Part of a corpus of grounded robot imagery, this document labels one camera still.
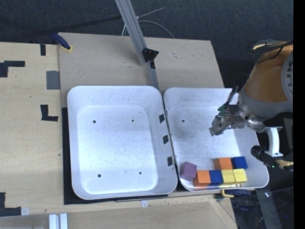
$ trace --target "black tape marking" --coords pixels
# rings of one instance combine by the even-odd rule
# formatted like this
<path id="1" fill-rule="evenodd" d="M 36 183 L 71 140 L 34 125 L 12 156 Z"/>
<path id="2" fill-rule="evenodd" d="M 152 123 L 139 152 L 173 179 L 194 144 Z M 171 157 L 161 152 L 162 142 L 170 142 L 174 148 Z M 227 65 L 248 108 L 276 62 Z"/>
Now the black tape marking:
<path id="1" fill-rule="evenodd" d="M 163 143 L 166 144 L 168 141 L 169 141 L 168 135 L 165 135 L 165 136 L 163 137 Z"/>
<path id="2" fill-rule="evenodd" d="M 8 67 L 4 63 L 0 63 L 0 77 L 8 77 Z"/>
<path id="3" fill-rule="evenodd" d="M 5 193 L 0 193 L 0 217 L 4 216 L 20 216 L 21 207 L 17 208 L 5 208 Z"/>
<path id="4" fill-rule="evenodd" d="M 167 166 L 171 166 L 173 164 L 173 158 L 172 156 L 167 158 Z"/>
<path id="5" fill-rule="evenodd" d="M 45 44 L 40 44 L 40 55 L 46 56 L 46 45 Z"/>
<path id="6" fill-rule="evenodd" d="M 4 61 L 7 67 L 25 67 L 25 61 Z"/>
<path id="7" fill-rule="evenodd" d="M 4 61 L 0 63 L 0 77 L 8 77 L 9 67 L 25 67 L 25 61 Z"/>
<path id="8" fill-rule="evenodd" d="M 42 114 L 41 120 L 58 121 L 58 116 L 49 116 L 49 106 L 47 104 L 41 104 L 40 109 Z"/>
<path id="9" fill-rule="evenodd" d="M 163 114 L 159 115 L 159 120 L 160 120 L 160 123 L 162 123 L 162 122 L 165 120 L 165 118 L 164 118 L 164 115 L 163 115 Z"/>
<path id="10" fill-rule="evenodd" d="M 58 71 L 47 71 L 47 90 L 60 90 L 60 76 Z"/>

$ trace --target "purple block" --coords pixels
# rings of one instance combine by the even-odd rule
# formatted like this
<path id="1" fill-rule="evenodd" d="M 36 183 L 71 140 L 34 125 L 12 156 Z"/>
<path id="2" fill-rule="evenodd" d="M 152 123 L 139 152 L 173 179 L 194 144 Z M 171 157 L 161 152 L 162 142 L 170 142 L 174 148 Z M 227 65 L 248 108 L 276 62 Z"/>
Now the purple block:
<path id="1" fill-rule="evenodd" d="M 184 162 L 180 167 L 180 178 L 191 181 L 196 177 L 197 165 Z"/>

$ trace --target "yellow block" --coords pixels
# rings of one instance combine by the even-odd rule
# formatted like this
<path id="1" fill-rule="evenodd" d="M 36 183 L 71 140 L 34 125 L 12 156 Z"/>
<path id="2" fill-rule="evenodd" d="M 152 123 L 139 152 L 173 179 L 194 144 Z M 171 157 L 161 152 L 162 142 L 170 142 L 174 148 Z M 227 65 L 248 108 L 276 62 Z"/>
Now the yellow block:
<path id="1" fill-rule="evenodd" d="M 247 181 L 247 176 L 244 169 L 233 169 L 233 173 L 237 183 Z"/>
<path id="2" fill-rule="evenodd" d="M 233 170 L 221 170 L 221 174 L 223 175 L 224 185 L 236 183 Z"/>

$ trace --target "wooden board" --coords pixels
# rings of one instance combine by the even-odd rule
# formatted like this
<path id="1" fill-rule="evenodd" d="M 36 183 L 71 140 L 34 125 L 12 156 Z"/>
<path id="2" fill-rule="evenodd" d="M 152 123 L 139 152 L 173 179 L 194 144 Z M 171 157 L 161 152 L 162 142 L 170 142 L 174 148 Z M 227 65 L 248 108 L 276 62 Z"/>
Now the wooden board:
<path id="1" fill-rule="evenodd" d="M 61 105 L 77 85 L 149 85 L 146 65 L 140 65 L 128 36 L 59 33 L 72 47 L 59 51 Z M 145 38 L 155 58 L 161 93 L 170 87 L 223 88 L 210 41 Z"/>
<path id="2" fill-rule="evenodd" d="M 4 61 L 26 63 L 25 67 L 9 67 L 8 77 L 0 78 L 0 191 L 6 192 L 5 206 L 29 208 L 30 215 L 140 208 L 138 200 L 63 204 L 61 93 L 47 90 L 46 84 L 46 72 L 59 70 L 58 46 L 46 45 L 46 56 L 41 56 L 39 44 L 1 42 L 0 62 Z M 49 115 L 59 117 L 57 122 L 41 120 L 41 104 L 49 106 Z M 194 195 L 173 192 L 149 204 L 209 202 L 213 211 L 231 223 L 212 195 Z"/>
<path id="3" fill-rule="evenodd" d="M 69 228 L 73 229 L 83 229 L 88 225 L 92 229 L 227 228 L 209 202 L 132 208 L 128 211 L 71 213 L 68 223 Z"/>

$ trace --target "black tape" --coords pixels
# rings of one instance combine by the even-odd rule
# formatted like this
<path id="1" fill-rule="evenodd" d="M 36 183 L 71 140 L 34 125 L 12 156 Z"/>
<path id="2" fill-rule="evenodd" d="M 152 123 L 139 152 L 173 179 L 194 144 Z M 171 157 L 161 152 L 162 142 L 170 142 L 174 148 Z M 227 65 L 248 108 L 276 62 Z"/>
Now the black tape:
<path id="1" fill-rule="evenodd" d="M 165 120 L 165 118 L 164 118 L 164 115 L 163 115 L 163 114 L 159 115 L 159 120 L 160 120 L 160 123 L 162 123 L 162 122 Z"/>
<path id="2" fill-rule="evenodd" d="M 165 136 L 163 137 L 163 143 L 166 144 L 168 141 L 169 141 L 168 135 L 165 135 Z"/>
<path id="3" fill-rule="evenodd" d="M 46 45 L 45 44 L 40 44 L 40 55 L 46 56 Z"/>
<path id="4" fill-rule="evenodd" d="M 4 61 L 6 67 L 25 67 L 25 61 Z"/>
<path id="5" fill-rule="evenodd" d="M 167 158 L 167 166 L 171 166 L 173 164 L 173 158 L 170 156 Z"/>
<path id="6" fill-rule="evenodd" d="M 4 202 L 5 202 L 5 193 L 0 193 L 0 217 L 21 215 L 21 207 L 5 208 Z"/>
<path id="7" fill-rule="evenodd" d="M 4 63 L 0 63 L 0 77 L 8 77 L 8 67 Z"/>
<path id="8" fill-rule="evenodd" d="M 58 116 L 49 116 L 49 106 L 47 104 L 41 104 L 40 109 L 42 114 L 41 120 L 58 121 Z"/>

